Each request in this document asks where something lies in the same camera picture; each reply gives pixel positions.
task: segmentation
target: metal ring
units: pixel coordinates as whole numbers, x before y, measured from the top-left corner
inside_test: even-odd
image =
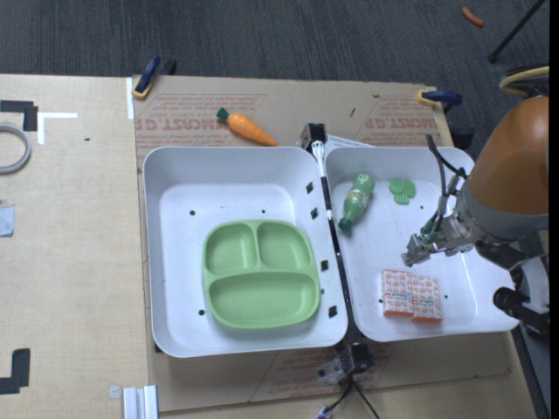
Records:
[[[29,157],[31,156],[31,142],[23,130],[15,126],[11,126],[10,124],[0,124],[0,132],[8,132],[16,135],[24,142],[25,145],[24,155],[19,160],[10,166],[0,166],[0,175],[13,174],[14,172],[18,172],[18,170],[29,161]]]

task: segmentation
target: white plastic tray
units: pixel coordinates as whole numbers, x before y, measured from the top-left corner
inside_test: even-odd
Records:
[[[158,148],[144,162],[153,335],[175,357],[235,354],[340,341],[348,327],[340,276],[314,158],[300,148]],[[307,191],[309,183],[312,190]],[[316,209],[316,217],[311,212]],[[321,300],[292,326],[232,329],[212,317],[204,296],[202,250],[221,223],[273,219],[308,237]],[[322,270],[322,261],[328,269]],[[335,306],[337,314],[330,315]]]
[[[440,148],[455,168],[469,172],[471,157],[460,149]],[[355,222],[351,234],[338,230],[355,323],[376,341],[410,340],[439,335],[510,330],[518,324],[493,304],[499,287],[514,288],[507,271],[476,251],[447,257],[432,255],[422,264],[406,267],[401,254],[412,233],[437,209],[440,196],[438,164],[428,148],[337,148],[326,158],[326,171],[334,216],[342,216],[343,200],[359,172],[376,181],[369,206]],[[446,181],[452,174],[446,170]],[[393,200],[390,179],[409,179],[417,194],[408,205]],[[456,199],[451,197],[449,210]],[[409,318],[383,315],[381,273],[384,269],[411,271],[438,279],[443,320],[439,324],[414,323]]]

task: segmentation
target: green bottle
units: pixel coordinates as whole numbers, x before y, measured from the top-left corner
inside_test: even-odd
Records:
[[[343,217],[338,226],[343,231],[350,231],[353,222],[367,208],[369,198],[375,187],[375,181],[367,174],[359,174],[343,201]]]

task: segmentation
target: divided green plate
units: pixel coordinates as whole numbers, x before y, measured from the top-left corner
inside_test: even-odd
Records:
[[[204,241],[203,274],[211,312],[237,329],[301,323],[320,301],[310,243],[288,222],[219,225]]]

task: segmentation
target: dark gray carpet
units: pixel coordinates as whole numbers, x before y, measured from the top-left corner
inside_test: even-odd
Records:
[[[0,0],[0,72],[130,76],[159,53],[191,76],[424,82],[463,95],[447,119],[475,128],[475,159],[521,100],[503,73],[549,62],[549,0],[487,61],[536,1]]]

